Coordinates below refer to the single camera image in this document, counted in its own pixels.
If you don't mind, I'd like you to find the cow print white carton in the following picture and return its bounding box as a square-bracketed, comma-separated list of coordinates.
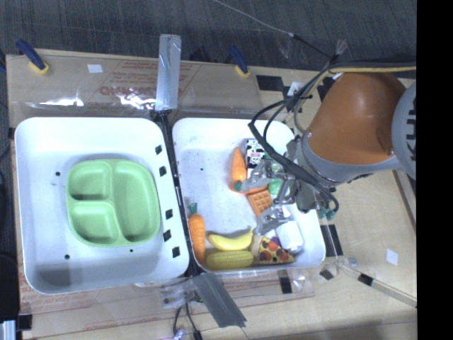
[244, 138, 267, 170]

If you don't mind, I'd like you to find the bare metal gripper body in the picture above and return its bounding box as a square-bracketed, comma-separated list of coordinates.
[285, 138, 336, 214]

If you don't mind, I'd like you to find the pizza slice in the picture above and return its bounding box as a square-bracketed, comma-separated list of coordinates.
[248, 234, 297, 266]

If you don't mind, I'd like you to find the yellow banana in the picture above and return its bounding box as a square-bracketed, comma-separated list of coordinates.
[207, 227, 256, 252]

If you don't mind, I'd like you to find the white plastic tray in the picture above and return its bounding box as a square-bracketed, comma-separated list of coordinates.
[13, 116, 190, 295]
[171, 117, 327, 274]

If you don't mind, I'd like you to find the orange carrot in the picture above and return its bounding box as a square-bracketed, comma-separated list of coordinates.
[187, 203, 207, 262]
[231, 147, 248, 192]

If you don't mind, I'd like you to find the brown cardboard board red print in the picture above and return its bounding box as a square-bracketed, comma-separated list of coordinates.
[5, 47, 316, 336]

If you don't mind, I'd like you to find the white plastic bottle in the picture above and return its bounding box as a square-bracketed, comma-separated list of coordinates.
[275, 207, 305, 255]

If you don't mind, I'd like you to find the green round toy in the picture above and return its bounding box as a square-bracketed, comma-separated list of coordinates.
[267, 178, 285, 197]

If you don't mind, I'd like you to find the yellow corn cob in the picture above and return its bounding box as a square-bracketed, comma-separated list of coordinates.
[205, 249, 255, 271]

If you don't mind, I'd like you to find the orange waffle biscuit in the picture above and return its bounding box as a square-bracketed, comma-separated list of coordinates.
[246, 186, 274, 218]

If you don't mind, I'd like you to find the green divided plate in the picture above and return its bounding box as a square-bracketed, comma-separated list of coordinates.
[65, 159, 162, 248]

